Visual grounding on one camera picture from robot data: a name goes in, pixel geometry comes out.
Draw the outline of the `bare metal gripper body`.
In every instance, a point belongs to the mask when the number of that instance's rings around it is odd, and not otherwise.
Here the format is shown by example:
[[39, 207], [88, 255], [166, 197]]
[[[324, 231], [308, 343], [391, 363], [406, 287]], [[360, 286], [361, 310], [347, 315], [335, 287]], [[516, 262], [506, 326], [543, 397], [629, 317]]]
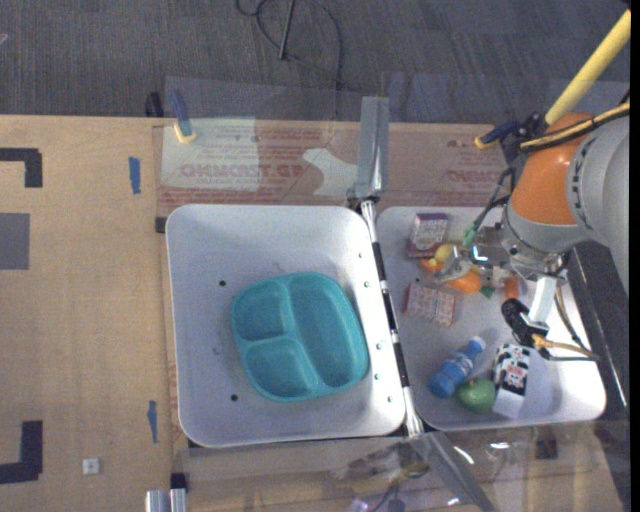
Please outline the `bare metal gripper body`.
[[557, 276], [565, 268], [565, 255], [546, 253], [516, 236], [506, 223], [481, 227], [471, 248], [472, 261], [513, 271], [525, 280]]

